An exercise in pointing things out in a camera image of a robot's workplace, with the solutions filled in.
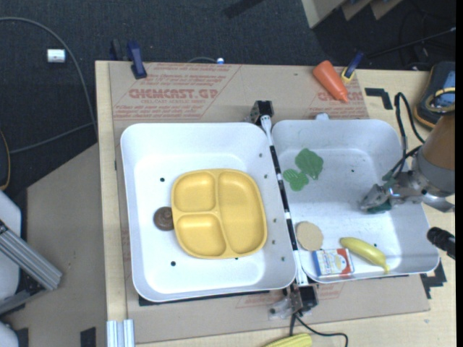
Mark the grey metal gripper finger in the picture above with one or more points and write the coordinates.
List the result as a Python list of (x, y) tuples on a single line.
[(385, 193), (369, 198)]

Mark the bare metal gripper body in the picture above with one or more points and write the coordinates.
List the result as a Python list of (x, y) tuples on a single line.
[(412, 190)]

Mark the dark green toy vegetable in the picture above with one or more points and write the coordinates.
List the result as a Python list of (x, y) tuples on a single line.
[(380, 207)]

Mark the white plastic tray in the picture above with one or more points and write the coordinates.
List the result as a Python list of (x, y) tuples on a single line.
[(347, 208), (202, 280)]

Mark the yellow banana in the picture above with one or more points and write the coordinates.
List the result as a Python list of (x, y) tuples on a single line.
[(363, 250)]

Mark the tan round biscuit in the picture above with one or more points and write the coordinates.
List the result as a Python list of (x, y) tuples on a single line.
[(309, 235)]

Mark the green toy lettuce leaf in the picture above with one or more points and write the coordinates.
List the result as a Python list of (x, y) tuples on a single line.
[(294, 180), (308, 162)]

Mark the white carton blue red print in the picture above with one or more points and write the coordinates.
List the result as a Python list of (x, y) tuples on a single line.
[(332, 262)]

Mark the thin black and white rod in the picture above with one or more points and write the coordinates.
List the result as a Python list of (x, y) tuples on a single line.
[(279, 174)]

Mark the orange carrot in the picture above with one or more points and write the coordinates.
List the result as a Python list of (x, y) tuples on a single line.
[(329, 79)]

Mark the yellow divided plate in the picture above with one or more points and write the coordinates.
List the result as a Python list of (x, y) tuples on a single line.
[(220, 212)]

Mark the yellow corn cob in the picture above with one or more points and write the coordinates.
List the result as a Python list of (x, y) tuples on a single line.
[(291, 340)]

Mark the brown cardboard board red print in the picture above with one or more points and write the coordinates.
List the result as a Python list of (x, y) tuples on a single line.
[(217, 92)]

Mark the brown chocolate doughnut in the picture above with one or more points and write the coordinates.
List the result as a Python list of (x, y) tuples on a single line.
[(162, 219)]

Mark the black cylinder on white bracket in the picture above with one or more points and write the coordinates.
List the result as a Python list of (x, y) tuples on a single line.
[(441, 239)]

